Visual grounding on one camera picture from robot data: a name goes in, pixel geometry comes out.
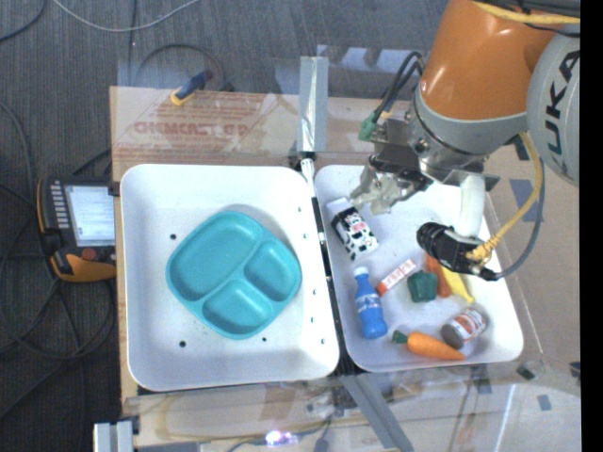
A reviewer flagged orange and white packet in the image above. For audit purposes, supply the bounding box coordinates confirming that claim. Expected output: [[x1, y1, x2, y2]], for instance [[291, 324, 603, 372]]
[[375, 258, 418, 298]]

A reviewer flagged brown cardboard board red print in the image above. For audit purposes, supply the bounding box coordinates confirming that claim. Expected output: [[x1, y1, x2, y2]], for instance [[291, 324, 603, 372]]
[[108, 86, 581, 444]]

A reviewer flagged blue bottle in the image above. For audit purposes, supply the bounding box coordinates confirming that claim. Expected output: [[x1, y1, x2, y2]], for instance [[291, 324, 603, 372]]
[[352, 266, 389, 341]]

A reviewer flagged yellow banana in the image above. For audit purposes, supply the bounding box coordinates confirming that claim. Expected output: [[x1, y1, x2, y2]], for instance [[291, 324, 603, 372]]
[[440, 265, 476, 306]]

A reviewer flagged green pepper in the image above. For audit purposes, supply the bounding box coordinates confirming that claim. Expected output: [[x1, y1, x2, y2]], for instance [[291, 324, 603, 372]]
[[406, 270, 440, 304]]

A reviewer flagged white plastic tray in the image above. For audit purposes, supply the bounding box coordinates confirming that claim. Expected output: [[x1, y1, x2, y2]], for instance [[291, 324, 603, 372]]
[[119, 163, 341, 393], [313, 163, 526, 374]]

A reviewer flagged blue divided plate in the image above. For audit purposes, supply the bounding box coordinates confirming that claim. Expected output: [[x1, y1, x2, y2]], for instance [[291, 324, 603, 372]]
[[164, 209, 303, 341]]

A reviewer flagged orange carrot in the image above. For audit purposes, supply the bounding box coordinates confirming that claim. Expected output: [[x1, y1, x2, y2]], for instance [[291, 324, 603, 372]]
[[391, 330, 467, 362]]

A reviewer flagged white cow print carton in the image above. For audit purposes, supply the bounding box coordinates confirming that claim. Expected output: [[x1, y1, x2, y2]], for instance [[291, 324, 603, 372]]
[[325, 196, 381, 263]]

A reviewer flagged red and white can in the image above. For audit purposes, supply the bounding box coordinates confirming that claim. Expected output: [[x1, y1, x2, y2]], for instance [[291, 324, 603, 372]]
[[439, 306, 489, 350]]

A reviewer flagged black cylinder on white bracket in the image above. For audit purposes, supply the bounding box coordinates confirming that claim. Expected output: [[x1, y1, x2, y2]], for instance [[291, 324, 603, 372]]
[[416, 171, 487, 273]]

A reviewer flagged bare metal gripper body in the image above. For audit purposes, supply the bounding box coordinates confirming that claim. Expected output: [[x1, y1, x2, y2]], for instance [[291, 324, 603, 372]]
[[368, 115, 491, 195]]

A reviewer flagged orange sausage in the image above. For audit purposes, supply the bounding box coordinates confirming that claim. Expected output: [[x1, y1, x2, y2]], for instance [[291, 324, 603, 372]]
[[423, 251, 453, 299]]

